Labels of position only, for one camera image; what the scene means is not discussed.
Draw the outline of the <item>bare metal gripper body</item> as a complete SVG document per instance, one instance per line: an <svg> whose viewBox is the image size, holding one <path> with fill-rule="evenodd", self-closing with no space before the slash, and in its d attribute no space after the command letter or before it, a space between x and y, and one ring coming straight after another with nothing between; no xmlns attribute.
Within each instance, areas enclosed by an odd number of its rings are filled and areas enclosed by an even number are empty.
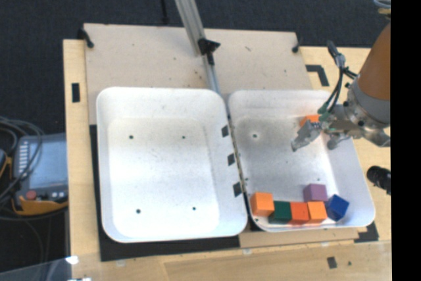
<svg viewBox="0 0 421 281"><path fill-rule="evenodd" d="M385 132L389 125L390 122L371 115L356 98L348 98L322 113L322 131L328 137L330 134L346 134L350 139L364 138L377 146L391 145L391 138Z"/></svg>

